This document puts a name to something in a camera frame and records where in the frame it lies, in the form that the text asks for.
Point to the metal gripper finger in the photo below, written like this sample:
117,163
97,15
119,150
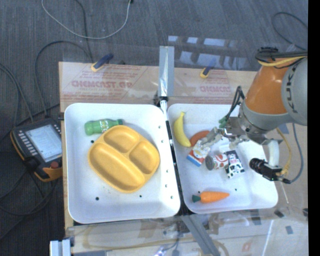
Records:
212,141
213,132

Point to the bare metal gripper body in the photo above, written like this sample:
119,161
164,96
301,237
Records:
236,130

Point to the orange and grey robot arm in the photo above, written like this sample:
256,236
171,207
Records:
267,92

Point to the orange sausage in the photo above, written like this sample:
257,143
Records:
197,136

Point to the white blue red carton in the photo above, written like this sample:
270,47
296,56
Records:
197,155

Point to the red and white can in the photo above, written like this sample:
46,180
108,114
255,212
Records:
218,161

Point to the black and white cow carton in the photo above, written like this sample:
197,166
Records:
235,166

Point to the yellow banana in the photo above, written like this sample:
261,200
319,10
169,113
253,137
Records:
179,132

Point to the orange carrot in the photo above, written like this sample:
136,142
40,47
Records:
215,197

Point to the white plastic tray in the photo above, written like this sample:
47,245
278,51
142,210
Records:
82,200
250,195

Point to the yellow divided plate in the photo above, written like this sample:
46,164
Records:
117,162

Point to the brown cardboard board red print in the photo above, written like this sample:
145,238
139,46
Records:
112,85

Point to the green plastic bottle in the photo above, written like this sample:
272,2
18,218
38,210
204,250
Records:
93,127

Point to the black cylinder on white bracket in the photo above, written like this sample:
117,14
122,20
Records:
261,167

